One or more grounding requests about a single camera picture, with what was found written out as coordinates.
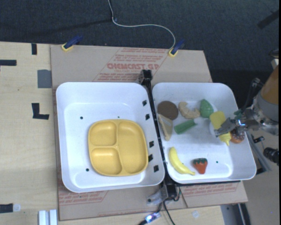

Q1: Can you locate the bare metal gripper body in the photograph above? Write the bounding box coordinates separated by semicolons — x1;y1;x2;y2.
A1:
234;108;261;131

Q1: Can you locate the thin black rod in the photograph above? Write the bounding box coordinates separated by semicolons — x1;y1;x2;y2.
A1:
144;78;173;186

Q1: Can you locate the tan croissant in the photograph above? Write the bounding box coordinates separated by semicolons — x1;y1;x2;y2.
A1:
178;101;201;120

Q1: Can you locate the green pear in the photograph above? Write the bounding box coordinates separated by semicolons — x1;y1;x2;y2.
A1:
199;98;214;119

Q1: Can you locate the brown round biscuit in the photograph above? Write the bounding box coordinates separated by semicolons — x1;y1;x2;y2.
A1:
157;101;179;121

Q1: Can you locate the white plastic tray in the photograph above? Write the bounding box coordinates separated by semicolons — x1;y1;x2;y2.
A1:
152;82;258;185
55;82;166;193

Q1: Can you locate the brown doughnut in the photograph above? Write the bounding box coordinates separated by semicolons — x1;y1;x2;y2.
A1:
229;128;246;144

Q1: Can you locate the black cylinder on white bracket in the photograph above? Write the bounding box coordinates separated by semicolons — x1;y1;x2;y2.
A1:
248;135;280;171

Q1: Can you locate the black block with thin wires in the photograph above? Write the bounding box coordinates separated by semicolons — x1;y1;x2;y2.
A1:
140;69;154;86
163;181;181;201

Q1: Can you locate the yellow squeeze bottle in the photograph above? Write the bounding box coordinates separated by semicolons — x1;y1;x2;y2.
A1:
209;111;232;147

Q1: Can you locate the red strawberry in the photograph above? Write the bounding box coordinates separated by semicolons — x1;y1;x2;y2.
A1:
192;157;208;175

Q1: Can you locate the brown cardboard board, red print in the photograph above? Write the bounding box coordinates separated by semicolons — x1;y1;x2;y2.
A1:
50;45;249;221

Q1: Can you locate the yellow divided plate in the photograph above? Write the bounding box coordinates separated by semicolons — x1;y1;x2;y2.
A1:
88;119;149;177

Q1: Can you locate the yellow banana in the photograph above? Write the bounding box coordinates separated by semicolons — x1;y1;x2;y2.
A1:
168;146;196;176

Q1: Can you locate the green vegetable stick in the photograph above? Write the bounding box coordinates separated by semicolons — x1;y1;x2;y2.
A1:
173;119;198;135

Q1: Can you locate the tan sandwich wedge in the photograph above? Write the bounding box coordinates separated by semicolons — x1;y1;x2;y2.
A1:
157;113;174;142

